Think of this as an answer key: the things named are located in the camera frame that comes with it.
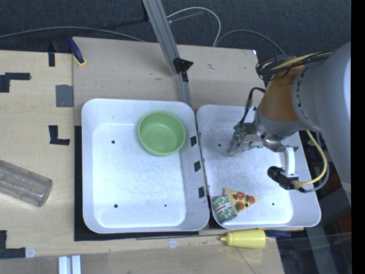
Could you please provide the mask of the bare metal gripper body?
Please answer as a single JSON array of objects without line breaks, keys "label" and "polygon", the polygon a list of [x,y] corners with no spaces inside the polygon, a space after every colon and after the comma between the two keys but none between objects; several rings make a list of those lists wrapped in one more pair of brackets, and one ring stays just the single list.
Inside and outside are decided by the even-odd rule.
[{"label": "bare metal gripper body", "polygon": [[268,132],[263,125],[255,122],[237,123],[234,126],[234,136],[240,142],[251,142],[251,150],[266,147],[273,152],[284,152],[286,149],[282,144],[283,137]]}]

